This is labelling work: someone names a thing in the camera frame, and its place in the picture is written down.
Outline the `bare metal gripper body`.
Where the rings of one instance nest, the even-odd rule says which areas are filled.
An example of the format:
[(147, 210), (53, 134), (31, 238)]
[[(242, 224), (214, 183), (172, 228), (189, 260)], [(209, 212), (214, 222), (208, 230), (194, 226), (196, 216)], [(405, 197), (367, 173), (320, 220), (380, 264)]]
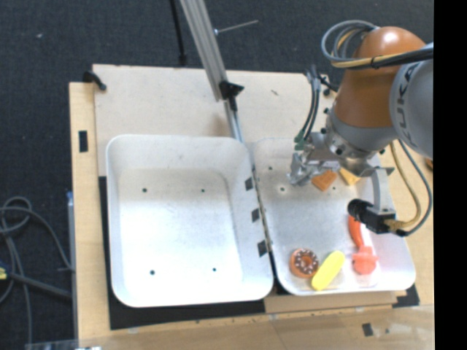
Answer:
[(359, 149), (334, 132), (314, 132), (305, 138), (301, 131), (296, 137), (296, 154), (306, 175), (309, 166), (320, 166), (322, 174), (344, 168), (355, 176), (370, 176), (377, 169), (370, 163), (375, 152)]

